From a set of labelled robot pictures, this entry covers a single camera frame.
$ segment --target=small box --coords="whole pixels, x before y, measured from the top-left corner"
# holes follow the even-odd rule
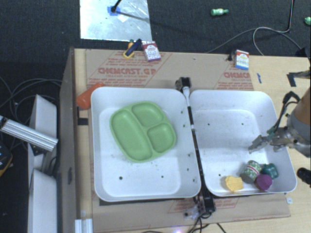
[[[148,62],[161,60],[161,55],[155,41],[144,43],[141,45],[141,48]]]
[[[235,54],[236,54],[235,67],[242,69],[242,70],[248,70],[248,67],[249,67],[249,54],[248,54],[248,52],[236,50]]]

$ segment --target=green plate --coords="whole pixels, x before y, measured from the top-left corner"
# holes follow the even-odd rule
[[[162,109],[143,101],[117,110],[110,130],[124,155],[134,162],[155,159],[176,144],[176,133]]]

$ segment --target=black floor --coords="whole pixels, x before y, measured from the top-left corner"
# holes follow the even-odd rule
[[[207,52],[239,33],[257,27],[279,31],[288,28],[291,0],[147,0],[153,40],[160,51]],[[229,14],[212,17],[213,8]],[[286,35],[310,55],[311,0],[295,0],[292,29]],[[258,55],[252,33],[245,33],[213,53],[241,49]],[[298,46],[272,31],[258,31],[257,44],[265,55],[294,56]],[[13,90],[23,81],[44,78],[61,80],[70,46],[76,48],[125,49],[126,43],[80,39],[79,0],[0,0],[0,77]],[[16,102],[39,93],[57,99],[58,88],[36,85],[19,94]],[[10,97],[0,81],[0,105]],[[18,116],[25,121],[31,101],[23,103]],[[8,104],[0,115],[14,118]],[[9,147],[12,139],[2,135]],[[13,167],[0,177],[0,233],[27,231],[27,152],[12,150]]]

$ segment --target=yellow sponge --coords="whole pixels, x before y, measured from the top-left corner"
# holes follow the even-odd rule
[[[233,177],[229,175],[225,179],[225,184],[232,192],[243,189],[243,181],[241,177]]]

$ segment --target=purple object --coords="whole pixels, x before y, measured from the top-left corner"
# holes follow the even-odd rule
[[[272,178],[268,174],[260,174],[257,176],[255,184],[260,190],[268,190],[272,185]]]

